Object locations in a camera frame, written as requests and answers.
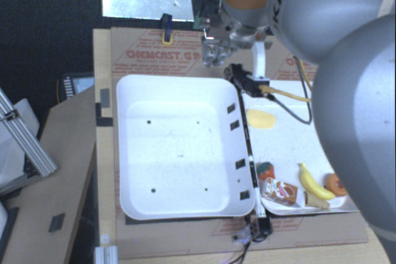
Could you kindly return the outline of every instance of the blue clamp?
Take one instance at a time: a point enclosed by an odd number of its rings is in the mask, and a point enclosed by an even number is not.
[[[172,35],[172,15],[163,14],[160,21],[160,28],[164,29],[162,33],[162,44],[163,45],[171,45],[173,42]]]

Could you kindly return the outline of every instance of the brown donut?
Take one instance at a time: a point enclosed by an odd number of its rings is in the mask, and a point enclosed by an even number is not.
[[[336,174],[331,174],[326,181],[326,189],[331,191],[337,197],[348,195],[347,190],[341,183]]]

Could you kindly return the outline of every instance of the toy banana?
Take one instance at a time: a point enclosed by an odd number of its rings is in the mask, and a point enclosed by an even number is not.
[[[331,191],[327,190],[323,186],[320,186],[314,180],[311,173],[306,169],[305,163],[301,163],[301,174],[299,179],[307,192],[310,192],[317,198],[323,200],[331,200],[335,197],[335,195]]]

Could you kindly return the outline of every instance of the robotic arm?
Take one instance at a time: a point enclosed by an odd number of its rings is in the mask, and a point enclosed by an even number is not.
[[[319,65],[312,108],[319,140],[396,263],[395,4],[383,0],[221,0],[203,24],[203,63],[217,66],[269,30]]]

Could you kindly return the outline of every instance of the toy food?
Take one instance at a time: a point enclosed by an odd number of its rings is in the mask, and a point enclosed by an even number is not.
[[[271,129],[275,125],[277,118],[265,111],[248,109],[246,111],[247,123],[256,129]]]
[[[286,182],[278,181],[272,177],[267,177],[263,183],[261,195],[271,202],[276,202],[284,206],[298,207],[303,205],[303,193],[300,193],[297,186]]]
[[[331,191],[327,190],[323,186],[320,186],[314,180],[311,173],[306,169],[305,163],[301,163],[301,174],[299,179],[306,191],[314,194],[317,198],[323,200],[331,200],[335,198],[335,195]]]
[[[264,162],[257,165],[256,168],[257,176],[261,180],[265,180],[267,177],[275,178],[273,171],[273,165],[270,162]]]
[[[340,179],[336,174],[331,174],[326,181],[327,190],[331,191],[337,197],[348,195],[347,190],[341,183]]]
[[[305,194],[305,206],[306,207],[316,207],[320,209],[329,209],[330,204],[325,200],[317,198],[315,195],[310,192],[304,192]]]

